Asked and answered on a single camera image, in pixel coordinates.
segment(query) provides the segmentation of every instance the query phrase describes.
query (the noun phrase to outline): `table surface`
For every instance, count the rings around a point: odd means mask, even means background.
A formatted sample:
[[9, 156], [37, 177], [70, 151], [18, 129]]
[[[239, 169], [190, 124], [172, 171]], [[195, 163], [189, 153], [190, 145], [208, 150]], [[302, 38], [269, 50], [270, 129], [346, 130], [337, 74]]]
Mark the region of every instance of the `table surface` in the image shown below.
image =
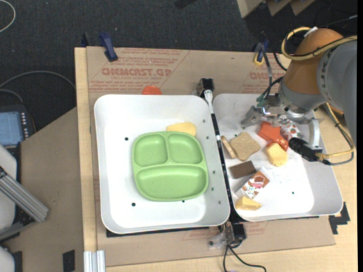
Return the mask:
[[[92, 148], [90, 135], [90, 106], [88, 102], [87, 52], [86, 48], [75, 48], [75, 76], [77, 85], [77, 110], [79, 152], [82, 188], [83, 239], [85, 251], [97, 251], [94, 185], [92, 172]], [[318, 110], [317, 117], [325, 118], [321, 125], [324, 144], [329, 153], [346, 150], [343, 137], [328, 119]], [[241, 255], [247, 263], [263, 265], [267, 271], [358, 271], [357, 245], [357, 166], [355, 159], [334, 167], [334, 172], [346, 203], [350, 221], [338, 227], [336, 244], [317, 248], [281, 250], [274, 252]], [[233, 255], [228, 254], [226, 267], [235, 271], [262, 271], [244, 266]], [[223, 257], [207, 257], [190, 260], [156, 262], [137, 265], [108, 267], [108, 272], [121, 271], [223, 271]]]

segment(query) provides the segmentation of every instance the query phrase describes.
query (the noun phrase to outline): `blue screen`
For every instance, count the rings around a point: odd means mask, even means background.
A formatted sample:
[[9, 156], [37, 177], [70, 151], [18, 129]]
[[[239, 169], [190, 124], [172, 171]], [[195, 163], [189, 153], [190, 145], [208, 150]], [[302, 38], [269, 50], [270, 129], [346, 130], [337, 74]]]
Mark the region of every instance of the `blue screen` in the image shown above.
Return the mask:
[[23, 133], [18, 112], [0, 113], [0, 143], [3, 146], [17, 145], [23, 141]]

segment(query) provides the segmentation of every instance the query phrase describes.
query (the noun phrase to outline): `black floor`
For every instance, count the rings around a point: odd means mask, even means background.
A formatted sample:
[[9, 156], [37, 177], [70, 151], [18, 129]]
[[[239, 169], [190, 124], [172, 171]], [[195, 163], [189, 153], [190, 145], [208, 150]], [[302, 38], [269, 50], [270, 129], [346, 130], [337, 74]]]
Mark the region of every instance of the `black floor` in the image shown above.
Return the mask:
[[[52, 71], [74, 82], [74, 48], [87, 32], [91, 43], [108, 32], [114, 46], [252, 51], [264, 31], [270, 50], [279, 52], [284, 36], [299, 26], [322, 26], [357, 14], [357, 0], [317, 0], [299, 15], [286, 6], [274, 17], [266, 5], [242, 19], [236, 0], [5, 0], [16, 9], [14, 23], [0, 32], [0, 85], [29, 71]], [[12, 19], [0, 2], [0, 29]], [[357, 34], [357, 19], [331, 25]], [[75, 106], [75, 92], [51, 74], [33, 74], [3, 86], [19, 94], [37, 130]], [[0, 92], [0, 105], [16, 104]]]

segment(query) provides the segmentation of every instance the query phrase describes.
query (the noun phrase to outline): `green plate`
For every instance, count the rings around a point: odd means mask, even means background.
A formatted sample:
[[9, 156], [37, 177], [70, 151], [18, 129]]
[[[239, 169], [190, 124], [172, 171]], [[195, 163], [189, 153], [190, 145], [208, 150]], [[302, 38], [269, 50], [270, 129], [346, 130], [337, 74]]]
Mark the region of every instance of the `green plate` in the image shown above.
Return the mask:
[[132, 147], [137, 189], [153, 201], [181, 201], [202, 195], [208, 170], [199, 141], [187, 133], [141, 135]]

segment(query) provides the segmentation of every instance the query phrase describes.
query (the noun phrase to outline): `tan cylinder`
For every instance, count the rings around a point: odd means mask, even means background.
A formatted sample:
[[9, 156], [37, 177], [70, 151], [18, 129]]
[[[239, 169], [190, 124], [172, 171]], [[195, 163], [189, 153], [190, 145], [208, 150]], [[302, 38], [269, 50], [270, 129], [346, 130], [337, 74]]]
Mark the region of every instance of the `tan cylinder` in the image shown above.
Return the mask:
[[[317, 29], [304, 38], [295, 54], [302, 55], [311, 53], [318, 48], [341, 38], [343, 38], [343, 36], [334, 30], [328, 28]], [[316, 82], [316, 70], [323, 55], [324, 53], [321, 53], [316, 57], [301, 61], [292, 60], [284, 77], [287, 88], [301, 94], [320, 94]]]

